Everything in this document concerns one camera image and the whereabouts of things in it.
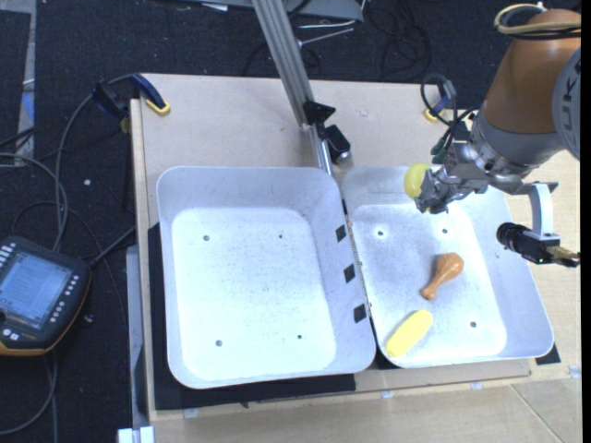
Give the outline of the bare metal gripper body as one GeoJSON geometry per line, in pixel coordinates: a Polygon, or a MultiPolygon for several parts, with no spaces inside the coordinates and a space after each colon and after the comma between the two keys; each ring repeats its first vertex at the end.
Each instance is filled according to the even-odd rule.
{"type": "Polygon", "coordinates": [[[488,189],[487,175],[476,165],[468,142],[453,142],[433,174],[438,198],[465,198],[488,189]]]}

